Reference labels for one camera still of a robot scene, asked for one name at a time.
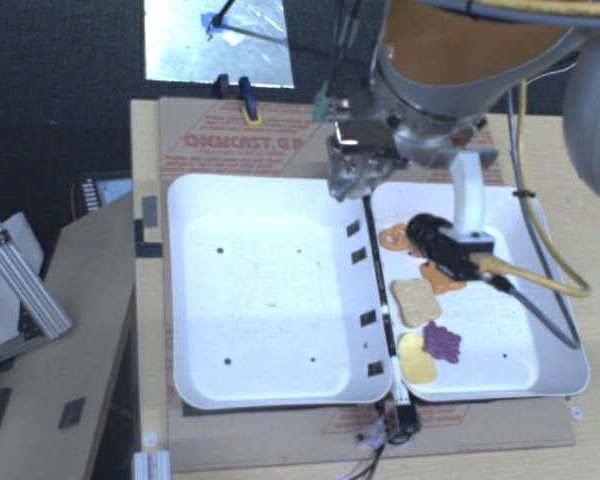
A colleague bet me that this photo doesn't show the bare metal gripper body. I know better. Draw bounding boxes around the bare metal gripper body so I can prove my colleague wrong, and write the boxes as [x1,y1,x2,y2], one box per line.
[327,116,462,167]

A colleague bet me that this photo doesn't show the orange pretzel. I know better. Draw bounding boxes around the orange pretzel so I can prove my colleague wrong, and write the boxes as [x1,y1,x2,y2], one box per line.
[378,223,412,255]

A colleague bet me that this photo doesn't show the brown cardboard board red print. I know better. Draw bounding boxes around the brown cardboard board red print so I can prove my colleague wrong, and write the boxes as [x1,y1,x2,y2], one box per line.
[157,96,577,474]

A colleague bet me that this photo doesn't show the thin black and white rod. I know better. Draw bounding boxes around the thin black and white rod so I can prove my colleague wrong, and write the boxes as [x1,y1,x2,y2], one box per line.
[361,195,412,405]

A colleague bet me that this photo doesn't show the orange flat toy food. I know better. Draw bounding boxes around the orange flat toy food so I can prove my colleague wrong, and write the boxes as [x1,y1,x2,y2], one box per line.
[419,259,468,297]

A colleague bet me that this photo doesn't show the tan bread slice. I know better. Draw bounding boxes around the tan bread slice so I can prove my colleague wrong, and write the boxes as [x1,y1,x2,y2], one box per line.
[390,277,443,329]

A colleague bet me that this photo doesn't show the white plastic tray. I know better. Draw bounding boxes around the white plastic tray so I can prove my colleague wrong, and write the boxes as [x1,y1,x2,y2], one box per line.
[369,181,591,403]
[166,173,394,411]

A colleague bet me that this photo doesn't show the purple grapes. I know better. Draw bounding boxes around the purple grapes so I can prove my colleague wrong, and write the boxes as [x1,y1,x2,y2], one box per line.
[421,320,463,365]

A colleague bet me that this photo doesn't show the yellow flat toy food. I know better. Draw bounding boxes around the yellow flat toy food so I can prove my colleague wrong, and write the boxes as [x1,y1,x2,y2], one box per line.
[397,332,438,385]

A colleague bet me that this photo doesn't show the black cylinder on white bracket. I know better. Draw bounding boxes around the black cylinder on white bracket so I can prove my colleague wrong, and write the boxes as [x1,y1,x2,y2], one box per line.
[405,151,499,282]

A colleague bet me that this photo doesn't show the black block with thin wires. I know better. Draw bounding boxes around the black block with thin wires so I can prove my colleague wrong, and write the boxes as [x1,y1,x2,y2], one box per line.
[378,401,422,445]

